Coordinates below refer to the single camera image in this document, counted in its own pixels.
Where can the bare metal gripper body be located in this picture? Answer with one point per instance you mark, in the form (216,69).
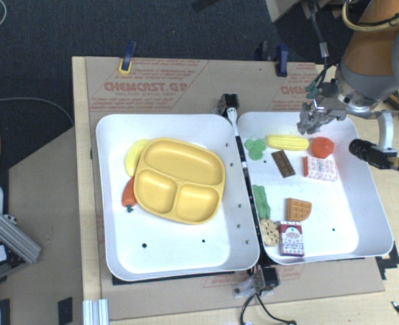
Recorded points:
(334,105)

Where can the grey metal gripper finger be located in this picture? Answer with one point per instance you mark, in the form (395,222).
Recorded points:
(304,120)
(321,117)

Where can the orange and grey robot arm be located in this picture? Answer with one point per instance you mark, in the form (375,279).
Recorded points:
(368,46)

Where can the yellow corn cob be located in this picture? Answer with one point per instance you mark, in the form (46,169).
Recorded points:
(287,142)

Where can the red tomato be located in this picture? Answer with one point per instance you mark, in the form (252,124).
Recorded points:
(322,147)

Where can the brown chocolate bar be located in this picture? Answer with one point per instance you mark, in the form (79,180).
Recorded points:
(283,164)

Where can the red and white packet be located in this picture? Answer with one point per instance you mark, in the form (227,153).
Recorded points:
(321,168)

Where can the green broccoli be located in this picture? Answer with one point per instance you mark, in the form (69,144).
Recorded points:
(254,147)

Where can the thin black and white rod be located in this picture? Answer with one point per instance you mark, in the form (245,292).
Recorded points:
(243,161)

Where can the orange waffle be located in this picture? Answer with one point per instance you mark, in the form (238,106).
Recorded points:
(298,209)

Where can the green beans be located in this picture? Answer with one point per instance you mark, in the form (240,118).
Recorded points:
(262,201)

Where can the white plastic tray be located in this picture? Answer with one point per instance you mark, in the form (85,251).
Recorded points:
(172,245)
(334,208)

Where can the beige chocolate chip biscuit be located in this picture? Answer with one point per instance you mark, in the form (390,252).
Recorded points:
(270,232)

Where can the red and white carton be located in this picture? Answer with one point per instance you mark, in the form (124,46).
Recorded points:
(291,239)

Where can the brown cardboard board red print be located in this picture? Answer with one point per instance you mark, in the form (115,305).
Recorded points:
(172,83)

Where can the yellow divided plate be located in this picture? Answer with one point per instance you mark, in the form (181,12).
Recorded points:
(179,178)

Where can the yellow banana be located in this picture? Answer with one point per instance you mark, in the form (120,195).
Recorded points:
(132,157)

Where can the orange carrot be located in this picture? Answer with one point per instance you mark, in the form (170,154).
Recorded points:
(128,195)

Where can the black cylinder on white bracket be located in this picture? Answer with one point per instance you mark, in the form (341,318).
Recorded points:
(365,151)

